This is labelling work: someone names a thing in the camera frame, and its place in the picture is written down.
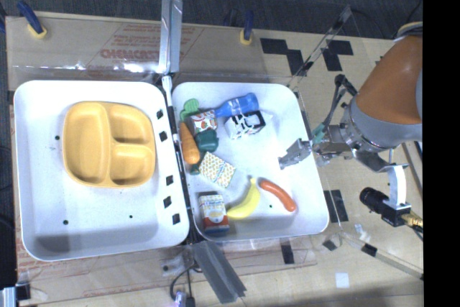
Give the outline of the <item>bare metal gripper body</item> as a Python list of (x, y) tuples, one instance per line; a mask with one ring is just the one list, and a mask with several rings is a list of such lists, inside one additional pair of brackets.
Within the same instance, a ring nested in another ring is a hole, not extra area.
[(319, 124), (313, 130), (312, 151), (316, 165), (324, 167), (336, 157), (348, 160), (353, 158), (354, 151), (364, 144), (360, 131), (352, 124)]

